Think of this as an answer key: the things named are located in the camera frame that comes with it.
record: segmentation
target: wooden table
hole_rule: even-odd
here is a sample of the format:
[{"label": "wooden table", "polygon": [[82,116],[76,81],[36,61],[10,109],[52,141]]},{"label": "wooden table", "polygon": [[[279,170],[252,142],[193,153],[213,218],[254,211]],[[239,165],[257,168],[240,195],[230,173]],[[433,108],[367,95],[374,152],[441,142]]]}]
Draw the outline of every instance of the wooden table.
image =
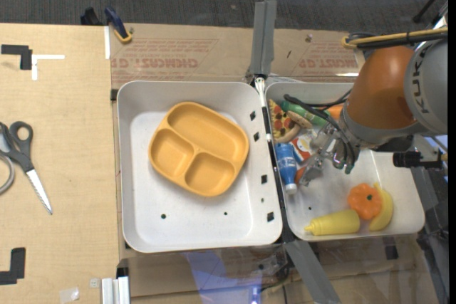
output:
[{"label": "wooden table", "polygon": [[[178,35],[186,39],[205,39],[205,44],[210,45],[209,54],[192,45],[185,56],[193,63],[196,61],[201,75],[214,75],[214,69],[223,70],[229,77],[241,75],[249,64],[251,31],[246,29],[135,27],[136,37],[143,32],[149,37],[160,38],[161,42],[166,40],[167,44]],[[111,45],[111,68],[106,54],[105,31],[106,27],[99,26],[0,24],[0,44],[27,45],[34,55],[64,56],[63,60],[40,59],[38,78],[32,80],[30,70],[19,68],[19,56],[0,54],[0,121],[10,125],[23,120],[33,127],[31,156],[53,207],[50,216],[26,175],[16,165],[15,182],[0,195],[0,272],[9,270],[12,249],[25,248],[25,277],[18,279],[16,284],[0,285],[0,303],[60,303],[62,290],[78,288],[77,303],[97,304],[100,291],[91,288],[91,279],[114,278],[120,259],[125,257],[131,257],[135,264],[132,273],[150,263],[140,254],[126,252],[121,228],[118,228],[121,206],[116,199],[116,183],[119,185],[115,162],[118,158],[116,113],[115,103],[110,100],[111,72],[120,75],[119,71],[126,63],[134,77],[136,60],[142,51],[116,49]],[[324,45],[307,43],[308,32],[278,30],[274,39],[275,62],[282,63],[273,64],[273,72],[293,75],[301,72],[299,69],[305,69],[313,71],[312,77],[330,78],[334,73],[356,70],[349,55],[341,53],[336,58],[332,55],[335,49],[332,45],[338,43],[341,34],[323,31],[312,34],[314,40],[328,42]],[[330,55],[328,60],[315,59],[321,53],[321,47],[326,52],[322,54]],[[181,57],[173,55],[174,51],[169,52],[169,58]],[[242,62],[233,69],[235,73],[231,69],[225,70],[227,65],[232,68],[233,61],[239,59]],[[159,61],[148,59],[150,69]],[[161,69],[155,71],[150,74],[152,79],[167,80]],[[190,75],[185,68],[178,74],[173,71],[180,80],[201,77]],[[0,162],[0,184],[6,179],[6,172],[6,166]],[[331,242],[319,247],[319,257],[344,303],[361,297],[379,303],[409,303],[410,300],[436,303],[430,273],[414,237],[399,237],[395,247],[399,257],[390,260],[383,257],[384,245],[379,240],[372,243],[363,240]],[[356,254],[351,257],[349,253],[353,252]],[[153,280],[135,283],[136,291],[152,283],[156,288],[173,286],[168,278],[183,276],[182,267],[170,265],[168,258],[153,258],[151,265],[159,270],[152,271]],[[181,288],[181,284],[174,282],[176,287]],[[265,290],[262,302],[285,303],[284,290],[288,303],[311,302],[305,283],[296,276],[284,283],[284,288]],[[171,293],[169,290],[166,295],[132,298],[132,303],[202,302],[203,296],[197,291]]]},{"label": "wooden table", "polygon": [[[0,121],[33,127],[31,158],[53,207],[50,216],[24,172],[0,196],[0,271],[13,248],[26,249],[25,278],[0,285],[0,303],[59,303],[78,287],[79,303],[98,303],[92,278],[115,277],[118,225],[110,61],[103,27],[2,24],[0,43],[27,45],[38,79],[19,56],[0,55]],[[1,182],[6,180],[6,169]]]}]

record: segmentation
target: white tray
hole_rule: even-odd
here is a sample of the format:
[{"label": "white tray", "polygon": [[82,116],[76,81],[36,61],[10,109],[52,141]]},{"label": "white tray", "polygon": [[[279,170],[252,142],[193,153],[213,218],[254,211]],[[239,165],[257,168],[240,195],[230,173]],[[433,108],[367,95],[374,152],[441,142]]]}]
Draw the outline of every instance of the white tray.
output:
[{"label": "white tray", "polygon": [[[266,99],[280,103],[284,94],[289,94],[305,103],[328,103],[340,98],[351,86],[348,83],[274,83],[266,89]],[[386,229],[370,232],[368,222],[362,222],[356,234],[314,236],[304,231],[312,218],[349,208],[346,202],[348,193],[361,182],[379,182],[390,192],[394,213]],[[310,181],[307,187],[299,187],[295,195],[284,192],[284,196],[290,229],[305,241],[411,234],[421,230],[425,223],[423,206],[410,169],[395,167],[393,154],[388,152],[361,152],[349,175],[325,161],[321,177]]]},{"label": "white tray", "polygon": [[[184,190],[159,175],[149,162],[147,146],[153,132],[167,111],[183,101],[220,112],[249,137],[249,154],[241,172],[219,196]],[[280,237],[274,171],[259,96],[251,86],[133,81],[119,89],[118,119],[123,235],[133,249],[156,253],[259,246]]]}]

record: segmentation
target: orange plate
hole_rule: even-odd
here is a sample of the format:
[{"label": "orange plate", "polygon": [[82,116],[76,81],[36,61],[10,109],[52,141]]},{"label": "orange plate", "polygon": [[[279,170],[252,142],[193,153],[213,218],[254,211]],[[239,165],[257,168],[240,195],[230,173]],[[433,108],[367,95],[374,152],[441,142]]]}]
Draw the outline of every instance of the orange plate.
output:
[{"label": "orange plate", "polygon": [[249,151],[243,129],[194,102],[168,111],[149,144],[152,166],[189,192],[216,196],[228,190]]}]

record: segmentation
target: cardboard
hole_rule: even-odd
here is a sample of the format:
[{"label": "cardboard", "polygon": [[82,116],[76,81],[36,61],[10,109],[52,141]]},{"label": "cardboard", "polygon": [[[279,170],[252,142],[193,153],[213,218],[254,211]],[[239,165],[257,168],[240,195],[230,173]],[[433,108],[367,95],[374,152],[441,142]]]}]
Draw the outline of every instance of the cardboard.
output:
[{"label": "cardboard", "polygon": [[[397,257],[390,254],[392,247]],[[439,303],[414,236],[325,242],[316,250],[342,303]],[[251,295],[252,286],[239,285],[138,296],[132,303],[250,303]],[[263,286],[261,303],[314,304],[314,300],[298,273],[291,271],[284,281]]]},{"label": "cardboard", "polygon": [[[113,88],[133,80],[241,81],[253,29],[127,23],[131,42],[110,37]],[[276,29],[271,73],[305,81],[353,81],[360,61],[341,45],[347,33]]]},{"label": "cardboard", "polygon": [[32,80],[19,56],[0,54],[0,120],[32,126],[32,162],[53,208],[48,215],[16,164],[14,183],[0,195],[0,271],[9,269],[11,249],[24,247],[25,276],[0,285],[0,303],[58,303],[61,290],[76,286],[82,303],[98,303],[90,279],[115,276],[118,264],[103,27],[2,24],[0,44],[65,56],[38,60]]}]

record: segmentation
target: scissors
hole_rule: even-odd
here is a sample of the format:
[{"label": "scissors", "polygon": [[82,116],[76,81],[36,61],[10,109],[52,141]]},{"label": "scissors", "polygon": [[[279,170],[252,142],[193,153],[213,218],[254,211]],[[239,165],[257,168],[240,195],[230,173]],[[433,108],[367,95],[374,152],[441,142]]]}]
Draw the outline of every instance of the scissors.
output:
[{"label": "scissors", "polygon": [[[25,139],[21,139],[19,137],[19,130],[21,128],[25,128],[28,131],[28,136]],[[48,213],[52,214],[52,208],[51,204],[49,203],[49,199],[46,195],[46,192],[44,191],[41,180],[36,173],[35,167],[30,160],[30,144],[33,137],[32,127],[25,122],[18,121],[13,123],[8,129],[5,124],[0,122],[0,138],[2,137],[4,144],[6,143],[6,146],[0,145],[0,156],[3,155],[3,157],[5,157],[3,160],[10,167],[10,177],[0,188],[0,193],[8,189],[8,187],[12,184],[12,180],[14,179],[13,165],[8,162],[8,160],[10,162],[13,160],[22,167],[22,170],[26,173],[41,203],[44,205]]]}]

